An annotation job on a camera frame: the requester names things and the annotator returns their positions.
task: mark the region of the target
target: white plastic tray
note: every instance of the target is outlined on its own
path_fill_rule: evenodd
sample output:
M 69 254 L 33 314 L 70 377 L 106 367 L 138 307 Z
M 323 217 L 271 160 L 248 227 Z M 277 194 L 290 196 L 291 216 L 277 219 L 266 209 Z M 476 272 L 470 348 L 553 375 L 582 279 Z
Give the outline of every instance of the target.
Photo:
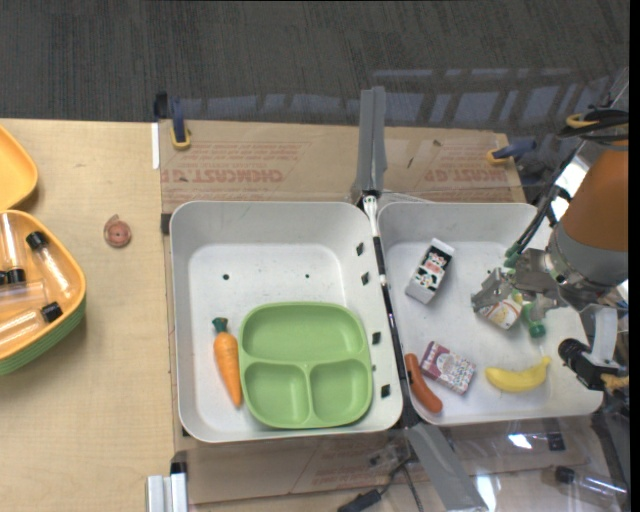
M 547 334 L 532 339 L 524 322 L 505 331 L 473 312 L 471 296 L 481 288 L 487 272 L 504 262 L 506 249 L 518 238 L 535 213 L 526 204 L 390 203 L 379 211 L 391 300 L 398 334 L 405 353 L 421 359 L 427 344 L 435 340 L 477 365 L 469 389 L 458 395 L 428 380 L 443 402 L 433 414 L 412 402 L 425 420 L 437 425 L 456 425 L 562 417 L 589 414 L 602 401 L 602 392 L 589 391 L 575 374 L 563 366 L 558 344 L 566 338 L 586 343 L 578 313 L 555 309 L 544 320 Z M 532 247 L 543 249 L 550 230 L 542 228 Z M 412 299 L 404 288 L 426 251 L 439 238 L 455 249 L 442 286 L 428 305 Z M 551 356 L 546 382 L 522 394 L 503 393 L 484 376 L 487 366 L 514 370 Z
M 398 420 L 391 333 L 371 227 L 360 210 L 337 202 L 196 201 L 176 209 L 170 234 L 178 409 L 189 434 L 208 443 L 239 442 L 377 432 Z M 254 307 L 287 301 L 340 304 L 360 318 L 374 370 L 373 400 L 357 422 L 280 430 L 258 422 L 246 406 L 236 409 L 227 396 L 213 359 L 211 320 L 227 317 L 237 335 Z M 376 332 L 380 341 L 373 344 Z

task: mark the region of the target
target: small patterned box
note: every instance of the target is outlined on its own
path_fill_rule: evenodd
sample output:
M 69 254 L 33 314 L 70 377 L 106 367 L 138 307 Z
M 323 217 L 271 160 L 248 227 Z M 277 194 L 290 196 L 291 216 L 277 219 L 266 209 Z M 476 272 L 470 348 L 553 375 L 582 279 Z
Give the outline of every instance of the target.
M 422 373 L 462 395 L 467 391 L 476 365 L 432 341 L 420 362 Z

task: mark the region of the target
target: wooden table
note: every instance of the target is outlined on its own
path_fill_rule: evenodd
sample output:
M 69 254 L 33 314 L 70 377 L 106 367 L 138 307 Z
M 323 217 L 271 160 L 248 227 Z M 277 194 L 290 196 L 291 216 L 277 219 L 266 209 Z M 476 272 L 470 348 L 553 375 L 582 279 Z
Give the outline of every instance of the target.
M 0 379 L 0 508 L 143 511 L 146 478 L 166 475 L 174 455 L 161 180 L 152 167 L 151 125 L 0 123 L 39 169 L 36 192 L 18 207 L 57 236 L 87 277 L 80 326 Z M 133 232 L 122 249 L 103 240 L 114 214 Z M 593 439 L 585 443 L 593 448 Z M 597 450 L 594 460 L 602 461 Z M 535 472 L 485 480 L 489 495 L 498 497 L 496 510 L 514 510 L 514 503 L 539 510 L 540 497 L 549 494 Z M 421 482 L 418 493 L 426 509 L 442 510 L 429 482 Z M 325 511 L 355 495 L 345 490 L 194 509 Z M 567 503 L 550 492 L 545 507 L 560 510 Z M 397 485 L 375 510 L 415 510 L 415 503 L 409 488 Z

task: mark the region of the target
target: carrot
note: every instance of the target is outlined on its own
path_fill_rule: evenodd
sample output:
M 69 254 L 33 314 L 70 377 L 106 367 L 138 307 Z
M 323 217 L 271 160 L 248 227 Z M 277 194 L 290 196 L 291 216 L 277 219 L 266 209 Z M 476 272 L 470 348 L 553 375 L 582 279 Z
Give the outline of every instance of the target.
M 411 391 L 415 397 L 424 405 L 429 411 L 437 414 L 442 410 L 442 401 L 431 391 L 429 386 L 420 372 L 420 363 L 415 354 L 406 354 L 404 356 L 404 362 L 407 365 L 407 372 L 409 373 L 409 384 L 411 385 Z
M 213 341 L 213 354 L 220 376 L 227 392 L 236 407 L 242 403 L 242 385 L 240 383 L 240 363 L 238 360 L 238 340 L 227 331 L 228 320 L 216 317 L 211 322 L 216 328 Z

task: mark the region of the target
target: black cap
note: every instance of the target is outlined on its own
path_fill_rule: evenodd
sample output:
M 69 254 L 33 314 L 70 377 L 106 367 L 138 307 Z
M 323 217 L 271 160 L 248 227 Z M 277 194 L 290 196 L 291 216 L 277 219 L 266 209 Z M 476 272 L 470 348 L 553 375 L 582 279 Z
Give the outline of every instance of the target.
M 29 233 L 27 235 L 27 243 L 33 250 L 37 249 L 38 247 L 42 247 L 43 245 L 47 245 L 48 242 L 49 241 L 47 240 L 47 237 L 42 231 L 34 231 L 33 233 Z
M 23 268 L 12 268 L 7 270 L 5 279 L 7 284 L 24 283 L 27 280 L 27 274 Z
M 556 468 L 556 481 L 563 484 L 572 484 L 576 477 L 576 472 L 567 466 L 558 466 Z
M 62 309 L 60 308 L 60 304 L 57 302 L 47 304 L 40 311 L 42 311 L 42 316 L 48 323 L 53 322 L 56 318 L 62 315 Z

